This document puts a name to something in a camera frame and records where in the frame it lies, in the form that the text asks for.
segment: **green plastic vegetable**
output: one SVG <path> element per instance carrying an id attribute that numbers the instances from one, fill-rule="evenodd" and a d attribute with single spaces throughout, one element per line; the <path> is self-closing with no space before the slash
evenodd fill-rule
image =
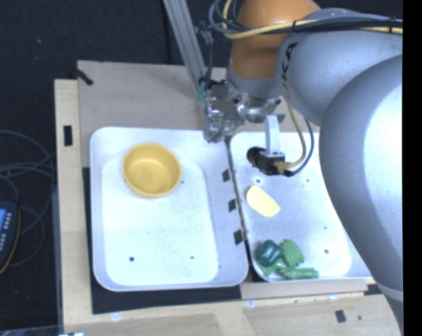
<path id="1" fill-rule="evenodd" d="M 198 102 L 203 102 L 206 99 L 206 94 L 207 94 L 206 82 L 202 81 L 199 84 L 199 88 L 198 88 L 198 97 L 197 97 Z"/>
<path id="2" fill-rule="evenodd" d="M 319 276 L 318 271 L 312 267 L 303 267 L 301 269 L 283 267 L 278 269 L 277 272 L 286 279 L 316 279 Z"/>
<path id="3" fill-rule="evenodd" d="M 257 250 L 256 259 L 262 266 L 271 266 L 283 255 L 282 248 L 272 240 L 267 240 Z"/>
<path id="4" fill-rule="evenodd" d="M 283 259 L 288 267 L 297 267 L 300 263 L 304 262 L 301 249 L 293 240 L 285 239 L 280 243 L 280 246 Z"/>
<path id="5" fill-rule="evenodd" d="M 270 266 L 262 266 L 261 264 L 259 264 L 259 267 L 265 277 L 269 277 L 272 272 L 275 272 L 285 266 L 286 264 L 284 263 L 282 258 L 279 258 L 273 265 Z"/>

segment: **yellow cable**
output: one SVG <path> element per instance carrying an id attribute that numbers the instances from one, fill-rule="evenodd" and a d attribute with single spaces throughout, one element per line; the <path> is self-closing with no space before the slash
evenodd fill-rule
<path id="1" fill-rule="evenodd" d="M 223 16 L 225 17 L 225 19 L 227 19 L 227 12 L 230 9 L 231 3 L 232 3 L 232 0 L 227 0 L 225 7 L 223 8 Z M 223 26 L 223 29 L 227 29 L 226 22 L 222 22 L 222 26 Z"/>
<path id="2" fill-rule="evenodd" d="M 227 12 L 230 9 L 230 6 L 232 4 L 233 0 L 227 0 L 225 3 L 225 7 L 223 8 L 223 17 L 225 19 L 227 19 Z M 232 40 L 236 40 L 236 39 L 244 39 L 246 37 L 251 37 L 251 36 L 255 36 L 258 34 L 264 34 L 265 32 L 272 32 L 275 30 L 280 30 L 280 29 L 288 29 L 291 28 L 293 26 L 298 27 L 298 26 L 302 26 L 305 24 L 310 24 L 312 22 L 318 22 L 319 20 L 297 20 L 294 22 L 282 22 L 280 24 L 273 24 L 273 25 L 268 25 L 268 26 L 262 26 L 262 27 L 256 27 L 252 30 L 248 30 L 248 31 L 242 31 L 242 32 L 236 32 L 236 33 L 226 33 L 223 34 L 225 35 L 225 37 L 227 37 L 228 39 L 232 39 Z M 222 22 L 222 26 L 224 29 L 227 29 L 227 25 L 226 23 Z M 360 28 L 361 30 L 367 30 L 367 31 L 374 31 L 374 32 L 386 32 L 386 33 L 394 33 L 394 34 L 402 34 L 403 33 L 403 28 L 401 27 L 394 27 L 394 28 L 389 28 L 389 27 L 363 27 Z"/>
<path id="3" fill-rule="evenodd" d="M 298 136 L 300 137 L 300 141 L 301 141 L 301 145 L 302 145 L 302 154 L 301 154 L 301 157 L 294 162 L 274 162 L 273 165 L 280 172 L 284 172 L 287 169 L 296 167 L 298 164 L 302 163 L 302 161 L 304 160 L 304 158 L 306 157 L 306 154 L 307 154 L 306 142 L 304 140 L 304 136 L 302 135 L 301 127 L 298 125 L 298 123 L 296 121 L 295 112 L 292 110 L 292 108 L 290 107 L 289 104 L 287 104 L 287 107 L 288 107 L 288 112 L 290 113 L 290 117 L 292 118 L 293 124 L 295 126 L 295 129 L 298 133 Z"/>

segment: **dark spot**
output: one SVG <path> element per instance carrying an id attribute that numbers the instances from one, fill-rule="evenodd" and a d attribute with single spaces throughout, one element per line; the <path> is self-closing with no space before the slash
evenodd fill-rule
<path id="1" fill-rule="evenodd" d="M 226 169 L 224 172 L 223 172 L 223 181 L 224 182 L 227 182 L 227 181 L 229 181 L 231 179 L 231 177 L 230 177 L 230 171 L 229 171 L 229 169 Z"/>
<path id="2" fill-rule="evenodd" d="M 73 137 L 72 137 L 72 126 L 63 126 L 64 133 L 64 145 L 72 146 Z"/>
<path id="3" fill-rule="evenodd" d="M 234 209 L 236 209 L 236 200 L 235 199 L 233 199 L 233 200 L 230 200 L 230 202 L 228 203 L 228 208 L 229 208 L 229 211 L 231 212 L 231 211 L 233 211 Z"/>
<path id="4" fill-rule="evenodd" d="M 336 311 L 335 316 L 337 317 L 338 323 L 346 322 L 346 315 L 344 314 L 343 310 Z"/>
<path id="5" fill-rule="evenodd" d="M 239 229 L 234 233 L 234 243 L 236 245 L 239 245 L 240 243 L 242 243 L 243 240 L 244 240 L 244 235 L 241 232 L 241 229 Z"/>

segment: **aluminum profile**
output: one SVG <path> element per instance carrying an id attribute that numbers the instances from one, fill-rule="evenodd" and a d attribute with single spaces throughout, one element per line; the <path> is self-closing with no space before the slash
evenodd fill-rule
<path id="1" fill-rule="evenodd" d="M 199 88 L 205 67 L 186 0 L 163 0 L 192 84 Z"/>

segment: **yellow bowl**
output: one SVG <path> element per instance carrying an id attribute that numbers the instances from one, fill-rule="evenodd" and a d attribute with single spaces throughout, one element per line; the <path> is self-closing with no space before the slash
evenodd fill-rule
<path id="1" fill-rule="evenodd" d="M 139 144 L 127 151 L 122 164 L 125 182 L 142 197 L 161 197 L 181 180 L 181 165 L 168 148 L 156 143 Z"/>

